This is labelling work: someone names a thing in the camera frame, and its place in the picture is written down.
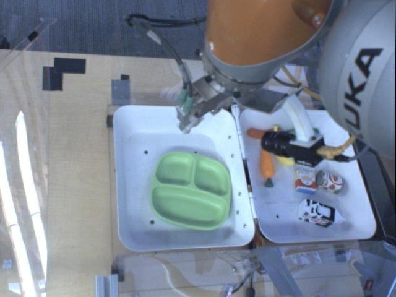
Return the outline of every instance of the soda can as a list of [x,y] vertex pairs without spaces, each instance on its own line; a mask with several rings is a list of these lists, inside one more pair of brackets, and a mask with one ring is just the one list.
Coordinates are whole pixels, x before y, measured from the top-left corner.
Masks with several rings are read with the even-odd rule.
[[333,194],[338,194],[343,186],[341,177],[322,170],[316,174],[316,184],[318,187]]

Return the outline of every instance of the green plate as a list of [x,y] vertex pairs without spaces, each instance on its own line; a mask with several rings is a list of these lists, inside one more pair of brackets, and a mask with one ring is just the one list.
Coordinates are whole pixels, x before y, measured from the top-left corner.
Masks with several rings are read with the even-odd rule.
[[150,205],[162,220],[196,230],[213,230],[227,219],[230,201],[230,174],[213,158],[170,152],[157,162]]

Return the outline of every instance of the yellow cable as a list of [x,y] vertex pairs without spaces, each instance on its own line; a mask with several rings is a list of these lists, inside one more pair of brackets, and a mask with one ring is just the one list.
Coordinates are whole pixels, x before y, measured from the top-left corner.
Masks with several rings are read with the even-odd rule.
[[303,92],[307,93],[316,100],[322,101],[321,96],[319,96],[317,93],[314,93],[312,90],[304,87],[302,83],[299,82],[284,65],[281,66],[281,69],[287,75],[287,77],[297,86],[297,88],[303,87]]
[[343,145],[340,146],[321,146],[316,150],[320,156],[326,160],[331,160],[332,158],[342,154],[354,141],[356,136],[352,135]]

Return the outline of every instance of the white tray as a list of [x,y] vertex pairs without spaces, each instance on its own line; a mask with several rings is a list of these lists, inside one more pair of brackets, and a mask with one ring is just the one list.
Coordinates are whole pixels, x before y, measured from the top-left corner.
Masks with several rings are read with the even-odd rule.
[[[114,115],[119,237],[133,251],[242,246],[254,235],[235,121],[221,111],[205,115],[190,134],[178,128],[175,107],[124,106]],[[226,222],[213,231],[172,225],[150,208],[150,184],[166,152],[197,152],[227,166],[232,195]]]
[[[309,110],[308,115],[312,125],[324,135],[327,145],[342,145],[348,139],[348,133],[338,126],[326,111]],[[326,170],[339,174],[346,181],[346,185],[337,195],[321,191],[313,196],[295,192],[293,166],[281,165],[274,157],[275,186],[273,188],[264,186],[264,178],[259,169],[260,140],[248,137],[246,131],[251,127],[270,129],[274,125],[282,129],[292,129],[291,121],[282,110],[271,115],[253,110],[244,110],[241,113],[241,127],[254,203],[259,225],[265,237],[276,243],[370,238],[376,231],[376,220],[357,161],[337,163],[324,160],[316,166],[317,171]],[[349,147],[344,154],[353,155],[352,147]],[[336,208],[344,221],[324,228],[298,220],[298,204],[305,198]]]

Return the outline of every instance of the tin can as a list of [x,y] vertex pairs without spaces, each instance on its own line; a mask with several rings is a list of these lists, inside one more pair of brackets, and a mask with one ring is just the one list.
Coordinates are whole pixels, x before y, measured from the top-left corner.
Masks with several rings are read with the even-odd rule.
[[322,170],[316,174],[316,184],[325,191],[330,191],[333,194],[338,194],[343,186],[341,177]]

